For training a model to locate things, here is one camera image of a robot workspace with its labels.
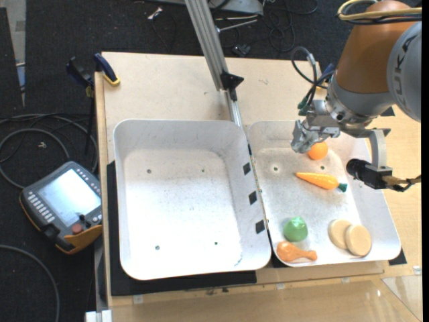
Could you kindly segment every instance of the beige round disc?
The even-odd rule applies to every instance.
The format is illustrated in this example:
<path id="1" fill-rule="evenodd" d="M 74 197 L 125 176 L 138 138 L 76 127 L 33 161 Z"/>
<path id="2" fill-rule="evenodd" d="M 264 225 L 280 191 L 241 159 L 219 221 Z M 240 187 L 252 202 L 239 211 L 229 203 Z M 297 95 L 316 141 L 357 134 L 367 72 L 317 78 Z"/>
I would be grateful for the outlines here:
<path id="1" fill-rule="evenodd" d="M 329 223 L 328 234 L 331 242 L 337 247 L 346 250 L 346 229 L 351 225 L 346 219 L 334 219 Z"/>
<path id="2" fill-rule="evenodd" d="M 371 234 L 363 225 L 354 224 L 346 230 L 346 245 L 356 256 L 365 256 L 371 250 Z"/>

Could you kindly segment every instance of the button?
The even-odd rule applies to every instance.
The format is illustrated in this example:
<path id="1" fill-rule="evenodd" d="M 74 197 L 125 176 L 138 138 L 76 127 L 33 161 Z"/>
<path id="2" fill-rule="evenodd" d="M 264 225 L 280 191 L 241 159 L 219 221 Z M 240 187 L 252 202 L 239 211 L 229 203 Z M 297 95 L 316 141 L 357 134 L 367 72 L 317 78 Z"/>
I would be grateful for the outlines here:
<path id="1" fill-rule="evenodd" d="M 82 224 L 76 223 L 75 225 L 72 226 L 72 233 L 74 235 L 81 233 L 82 230 L 83 230 Z"/>

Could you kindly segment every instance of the tray with toy food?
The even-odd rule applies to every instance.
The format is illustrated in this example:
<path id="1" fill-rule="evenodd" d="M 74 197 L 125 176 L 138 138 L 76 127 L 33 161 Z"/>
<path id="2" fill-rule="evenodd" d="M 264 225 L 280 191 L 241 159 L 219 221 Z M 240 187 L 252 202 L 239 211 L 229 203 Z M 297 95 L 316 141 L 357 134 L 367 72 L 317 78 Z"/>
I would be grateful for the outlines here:
<path id="1" fill-rule="evenodd" d="M 371 161 L 367 143 L 341 134 L 297 154 L 294 121 L 249 128 L 253 165 L 273 252 L 288 266 L 390 260 L 401 243 L 382 190 L 353 180 L 352 158 Z"/>

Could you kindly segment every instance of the black bracket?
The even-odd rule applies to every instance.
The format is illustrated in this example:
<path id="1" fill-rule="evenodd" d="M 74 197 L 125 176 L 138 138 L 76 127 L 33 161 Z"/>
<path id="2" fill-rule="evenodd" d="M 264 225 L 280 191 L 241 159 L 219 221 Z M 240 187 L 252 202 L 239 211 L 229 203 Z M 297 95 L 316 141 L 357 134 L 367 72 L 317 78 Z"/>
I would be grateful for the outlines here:
<path id="1" fill-rule="evenodd" d="M 231 100 L 237 101 L 237 93 L 235 92 L 235 89 L 244 81 L 244 78 L 230 74 L 228 72 L 223 72 L 221 74 L 221 81 L 223 88 L 225 90 L 229 90 L 229 96 L 231 97 Z"/>

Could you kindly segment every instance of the toy carrot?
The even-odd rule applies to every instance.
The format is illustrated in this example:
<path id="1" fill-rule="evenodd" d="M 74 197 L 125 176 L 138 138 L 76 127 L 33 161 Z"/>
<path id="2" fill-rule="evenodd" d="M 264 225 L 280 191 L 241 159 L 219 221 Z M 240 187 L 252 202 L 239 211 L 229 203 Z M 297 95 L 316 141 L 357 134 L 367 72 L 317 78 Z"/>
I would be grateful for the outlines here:
<path id="1" fill-rule="evenodd" d="M 297 172 L 295 175 L 302 180 L 308 181 L 326 190 L 333 190 L 337 187 L 342 190 L 342 192 L 347 190 L 347 184 L 340 184 L 335 176 L 330 174 Z"/>

